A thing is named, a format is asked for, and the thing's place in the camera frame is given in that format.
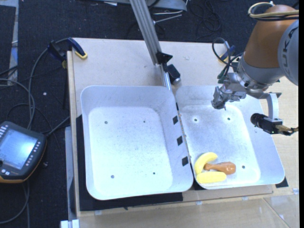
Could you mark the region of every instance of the display screen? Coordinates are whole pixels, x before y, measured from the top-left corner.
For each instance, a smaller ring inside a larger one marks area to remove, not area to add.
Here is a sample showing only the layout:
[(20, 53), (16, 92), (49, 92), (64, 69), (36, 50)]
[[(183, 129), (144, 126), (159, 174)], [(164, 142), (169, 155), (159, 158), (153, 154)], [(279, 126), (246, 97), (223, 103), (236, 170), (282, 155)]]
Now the display screen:
[(0, 141), (0, 160), (21, 170), (36, 142), (37, 139), (34, 137), (8, 129)]

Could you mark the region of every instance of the table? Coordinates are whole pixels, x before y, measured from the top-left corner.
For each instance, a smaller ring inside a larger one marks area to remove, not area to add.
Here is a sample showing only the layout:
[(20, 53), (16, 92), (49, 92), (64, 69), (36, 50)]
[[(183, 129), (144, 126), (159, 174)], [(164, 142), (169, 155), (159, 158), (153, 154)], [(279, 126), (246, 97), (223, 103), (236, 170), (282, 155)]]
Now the table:
[[(289, 224), (299, 224), (299, 161), (298, 133), (292, 136), (273, 135), (282, 160), (289, 186), (275, 185), (231, 188), (224, 190), (188, 190), (183, 202), (140, 207), (80, 211), (78, 197), (78, 167), (76, 143), (76, 118), (81, 115), (80, 94), (90, 85), (160, 86), (159, 68), (152, 64), (144, 41), (75, 38), (88, 54), (86, 60), (73, 52), (67, 53), (69, 99), (71, 116), (72, 158), (74, 171), (76, 219), (81, 228), (94, 227), (243, 227), (249, 222), (256, 226), (286, 227), (276, 211), (276, 200), (285, 202), (285, 212), (294, 210)], [(212, 52), (209, 43), (185, 43), (161, 41), (164, 53), (173, 55), (174, 64), (181, 74), (181, 83), (172, 88), (175, 93), (181, 86), (217, 85), (218, 73), (223, 69)], [(282, 78), (269, 88), (282, 92), (279, 98), (280, 118), (283, 124), (298, 126), (298, 87)], [(265, 113), (266, 100), (261, 101)]]

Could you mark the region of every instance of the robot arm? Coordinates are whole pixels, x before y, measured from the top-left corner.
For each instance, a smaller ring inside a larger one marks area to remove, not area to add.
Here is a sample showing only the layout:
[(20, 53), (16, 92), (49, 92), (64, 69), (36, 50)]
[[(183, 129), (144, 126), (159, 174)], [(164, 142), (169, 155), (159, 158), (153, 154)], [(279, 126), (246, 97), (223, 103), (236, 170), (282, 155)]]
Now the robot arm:
[(267, 99), (268, 116), (254, 114), (251, 122), (270, 134), (290, 135), (298, 129), (282, 126), (278, 118), (277, 98), (281, 93), (265, 91), (283, 76), (298, 86), (299, 19), (298, 10), (286, 5), (259, 3), (271, 6), (264, 14), (252, 15), (260, 21), (255, 25), (237, 69), (226, 72), (216, 87), (211, 101), (215, 109), (225, 108), (226, 102), (239, 101), (246, 95), (256, 99)]

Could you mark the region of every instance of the black floor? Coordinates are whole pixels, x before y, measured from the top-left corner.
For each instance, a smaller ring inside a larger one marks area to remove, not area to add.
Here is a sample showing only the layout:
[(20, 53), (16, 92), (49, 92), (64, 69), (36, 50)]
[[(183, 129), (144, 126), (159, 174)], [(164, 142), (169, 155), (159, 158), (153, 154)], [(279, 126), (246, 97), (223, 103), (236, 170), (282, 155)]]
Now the black floor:
[[(243, 52), (256, 23), (247, 16), (247, 10), (262, 1), (271, 0), (191, 0), (188, 11), (181, 17), (159, 23), (156, 27), (159, 40), (212, 42), (222, 37), (236, 47), (236, 53)], [(272, 1), (293, 6), (299, 0)], [(153, 14), (164, 9), (151, 8), (150, 11)], [(152, 15), (152, 18), (160, 20), (169, 16), (172, 15)], [(18, 19), (18, 81), (26, 87), (36, 60), (52, 40), (67, 37), (142, 39), (134, 25), (136, 20), (130, 5), (112, 6), (91, 0), (19, 0)], [(68, 49), (66, 43), (60, 46)], [(46, 133), (69, 115), (68, 101), (64, 98), (66, 73), (60, 61), (47, 54), (37, 64), (31, 87), (37, 108), (33, 130)], [(21, 87), (0, 86), (0, 122), (9, 120), (26, 127), (27, 104), (28, 94)], [(30, 226), (58, 228), (61, 220), (68, 219), (64, 128), (49, 138), (43, 162), (45, 167), (40, 166), (29, 179)], [(24, 202), (22, 185), (0, 184), (0, 222), (18, 214)], [(27, 221), (25, 210), (17, 219), (0, 227), (27, 227)]]

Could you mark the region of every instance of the yellow banana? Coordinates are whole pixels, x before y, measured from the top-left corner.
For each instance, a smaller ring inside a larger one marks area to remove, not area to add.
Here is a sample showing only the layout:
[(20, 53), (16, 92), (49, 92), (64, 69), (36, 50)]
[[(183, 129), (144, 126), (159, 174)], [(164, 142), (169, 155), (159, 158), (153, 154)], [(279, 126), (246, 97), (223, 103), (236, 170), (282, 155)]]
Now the yellow banana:
[(203, 171), (204, 165), (207, 162), (211, 162), (215, 160), (217, 157), (218, 157), (217, 154), (213, 152), (203, 153), (194, 164), (195, 174), (201, 173)]
[(224, 181), (227, 175), (221, 171), (208, 171), (199, 173), (196, 176), (196, 180), (198, 183), (212, 183), (212, 182), (219, 182)]

